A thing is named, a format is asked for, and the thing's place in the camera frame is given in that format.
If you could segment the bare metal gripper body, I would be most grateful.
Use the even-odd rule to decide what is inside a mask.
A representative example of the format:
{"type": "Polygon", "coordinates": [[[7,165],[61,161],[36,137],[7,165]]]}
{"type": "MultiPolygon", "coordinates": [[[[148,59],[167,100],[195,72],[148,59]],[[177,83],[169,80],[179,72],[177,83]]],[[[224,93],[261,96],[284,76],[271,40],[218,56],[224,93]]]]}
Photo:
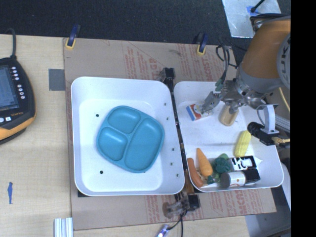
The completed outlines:
{"type": "Polygon", "coordinates": [[[249,106],[254,110],[262,110],[267,105],[265,94],[250,88],[241,79],[227,80],[220,92],[220,100],[229,106],[230,102],[238,102],[239,108],[249,106]]]}

